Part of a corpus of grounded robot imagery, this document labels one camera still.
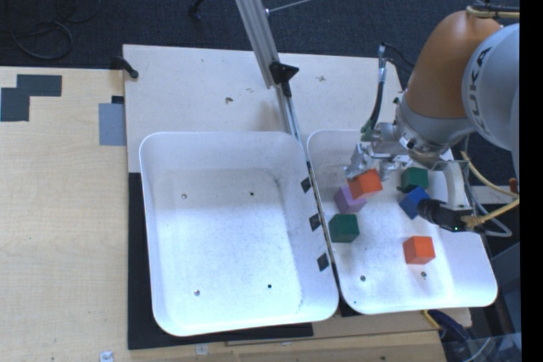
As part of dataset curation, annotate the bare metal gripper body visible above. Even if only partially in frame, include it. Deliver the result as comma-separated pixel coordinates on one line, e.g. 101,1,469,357
360,121,451,171

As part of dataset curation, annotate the orange cube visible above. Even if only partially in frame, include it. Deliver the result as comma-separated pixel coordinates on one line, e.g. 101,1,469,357
402,235,437,265
347,168,384,201

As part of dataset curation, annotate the green cube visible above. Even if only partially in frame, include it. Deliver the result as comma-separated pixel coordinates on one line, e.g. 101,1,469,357
327,213,361,244
400,166,431,194

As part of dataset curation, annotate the blue cube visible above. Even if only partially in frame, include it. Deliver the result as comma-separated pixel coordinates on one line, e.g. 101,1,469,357
398,186,432,220

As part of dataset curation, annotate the purple cube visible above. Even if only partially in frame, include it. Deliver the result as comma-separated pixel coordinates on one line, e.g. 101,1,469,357
333,185,368,215

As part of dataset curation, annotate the white plastic tray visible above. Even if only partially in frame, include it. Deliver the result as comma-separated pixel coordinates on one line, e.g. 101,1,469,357
138,131,340,337
305,128,499,316

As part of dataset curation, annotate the black cylinder on white bracket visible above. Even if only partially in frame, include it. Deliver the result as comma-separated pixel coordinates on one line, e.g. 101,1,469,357
417,159,475,233

